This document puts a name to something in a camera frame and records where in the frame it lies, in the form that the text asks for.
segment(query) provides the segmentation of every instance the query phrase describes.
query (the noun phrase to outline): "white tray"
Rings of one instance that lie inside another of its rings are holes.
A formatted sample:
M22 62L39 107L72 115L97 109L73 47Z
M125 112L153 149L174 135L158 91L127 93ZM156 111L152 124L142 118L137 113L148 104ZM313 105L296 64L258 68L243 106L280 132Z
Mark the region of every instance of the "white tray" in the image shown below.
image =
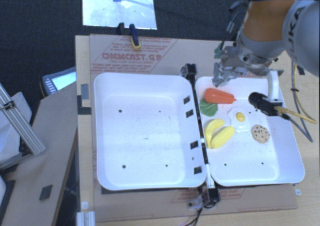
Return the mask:
M202 77L196 82L198 100L203 98L207 88L214 88L212 77ZM243 112L248 131L235 133L221 148L207 149L210 173L213 179L223 186L261 185L298 183L305 176L305 169L298 150L292 126L280 117L269 117L248 102L252 92L268 95L268 82L262 78L237 78L229 81L220 90L232 93L236 101L232 104L218 105L214 117L201 115L203 128L215 118L225 120L225 126L239 123L233 117L236 112ZM283 100L280 91L279 99ZM267 143L255 141L251 127L262 125L270 132Z
M103 73L94 81L94 100L97 177L103 187L176 188L204 182L193 92L185 78Z

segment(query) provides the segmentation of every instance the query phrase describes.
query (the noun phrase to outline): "blue screen device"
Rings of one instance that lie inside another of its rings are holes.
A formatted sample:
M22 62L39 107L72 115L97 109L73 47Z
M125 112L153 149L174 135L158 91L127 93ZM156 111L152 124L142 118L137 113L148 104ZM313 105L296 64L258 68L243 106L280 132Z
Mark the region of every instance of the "blue screen device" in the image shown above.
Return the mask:
M77 80L76 67L42 77L43 94L49 96Z

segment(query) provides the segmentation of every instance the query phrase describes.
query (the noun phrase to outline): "banana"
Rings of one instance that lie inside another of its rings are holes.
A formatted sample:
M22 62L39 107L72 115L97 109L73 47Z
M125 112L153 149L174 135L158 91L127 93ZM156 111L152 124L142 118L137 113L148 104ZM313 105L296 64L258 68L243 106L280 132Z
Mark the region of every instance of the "banana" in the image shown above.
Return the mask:
M206 142L206 146L210 148L210 142L212 140L212 136L215 130L217 130L219 127L223 126L225 124L225 121L222 119L214 119L211 120L206 127L204 128L204 139Z
M227 126L222 129L216 136L214 136L210 142L211 148L220 148L224 145L234 134L234 128Z

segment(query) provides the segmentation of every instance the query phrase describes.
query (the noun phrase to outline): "screen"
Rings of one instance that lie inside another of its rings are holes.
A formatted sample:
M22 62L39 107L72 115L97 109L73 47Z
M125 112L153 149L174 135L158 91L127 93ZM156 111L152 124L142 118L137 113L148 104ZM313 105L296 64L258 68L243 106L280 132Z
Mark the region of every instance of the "screen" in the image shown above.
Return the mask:
M72 72L63 76L52 78L52 81L56 86L57 90L61 90L62 88L64 88L65 86L68 86L69 84L75 82L76 80L77 80L76 72Z

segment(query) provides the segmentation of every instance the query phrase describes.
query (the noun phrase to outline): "cookie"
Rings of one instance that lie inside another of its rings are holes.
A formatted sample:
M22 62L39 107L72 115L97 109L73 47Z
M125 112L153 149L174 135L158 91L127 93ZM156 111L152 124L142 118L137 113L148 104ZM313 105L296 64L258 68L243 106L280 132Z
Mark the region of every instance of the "cookie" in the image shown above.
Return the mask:
M258 124L251 128L251 133L252 137L260 143L267 143L270 138L269 131L265 127Z

